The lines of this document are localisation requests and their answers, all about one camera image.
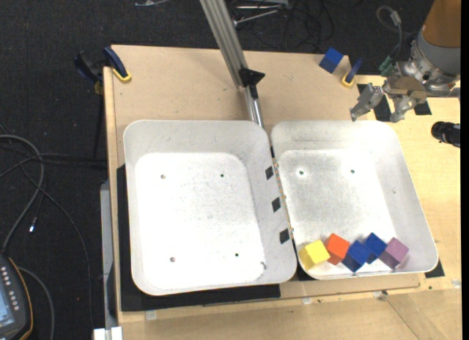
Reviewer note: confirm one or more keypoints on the black cylinder on white bracket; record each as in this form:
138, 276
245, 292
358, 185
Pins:
445, 132

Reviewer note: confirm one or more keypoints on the pale wood board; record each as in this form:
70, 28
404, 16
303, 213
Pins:
176, 89

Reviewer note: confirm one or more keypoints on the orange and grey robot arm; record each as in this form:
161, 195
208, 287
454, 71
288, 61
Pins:
443, 20

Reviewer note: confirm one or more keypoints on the orange cube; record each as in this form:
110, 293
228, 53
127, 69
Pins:
337, 246

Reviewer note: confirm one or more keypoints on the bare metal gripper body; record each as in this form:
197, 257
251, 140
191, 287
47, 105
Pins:
410, 84

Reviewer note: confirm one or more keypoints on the blue cube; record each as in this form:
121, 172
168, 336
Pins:
357, 255
376, 245
331, 59

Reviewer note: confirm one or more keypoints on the white plastic tray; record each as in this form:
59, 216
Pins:
198, 214
329, 199

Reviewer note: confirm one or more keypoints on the yellow cube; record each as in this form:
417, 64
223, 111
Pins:
315, 253

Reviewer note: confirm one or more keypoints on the purple cube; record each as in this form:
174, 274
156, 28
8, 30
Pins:
395, 252

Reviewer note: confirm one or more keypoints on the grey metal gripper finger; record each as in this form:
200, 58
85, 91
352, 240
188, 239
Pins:
402, 107
366, 102

